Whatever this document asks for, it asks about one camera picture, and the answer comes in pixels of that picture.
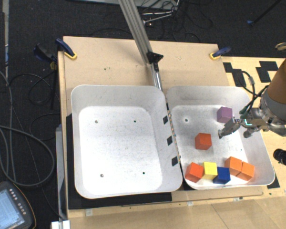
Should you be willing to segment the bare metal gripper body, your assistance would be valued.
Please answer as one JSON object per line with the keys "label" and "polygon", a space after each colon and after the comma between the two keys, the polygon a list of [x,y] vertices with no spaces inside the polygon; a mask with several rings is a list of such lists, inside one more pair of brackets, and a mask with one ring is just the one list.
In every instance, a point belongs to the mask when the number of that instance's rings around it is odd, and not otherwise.
{"label": "bare metal gripper body", "polygon": [[274,115],[262,107],[252,108],[250,111],[241,110],[240,121],[244,128],[255,127],[255,132],[271,131],[279,136],[286,137],[286,120]]}

